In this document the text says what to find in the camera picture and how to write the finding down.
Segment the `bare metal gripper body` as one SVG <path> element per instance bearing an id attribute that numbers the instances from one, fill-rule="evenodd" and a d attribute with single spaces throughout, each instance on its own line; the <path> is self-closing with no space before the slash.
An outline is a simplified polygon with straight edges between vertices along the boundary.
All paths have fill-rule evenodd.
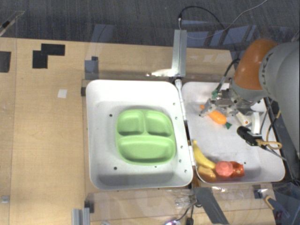
<path id="1" fill-rule="evenodd" d="M 230 108 L 234 114 L 237 112 L 243 115 L 251 115 L 254 110 L 251 108 L 257 102 L 256 90 L 214 90 L 214 104 L 219 108 Z"/>

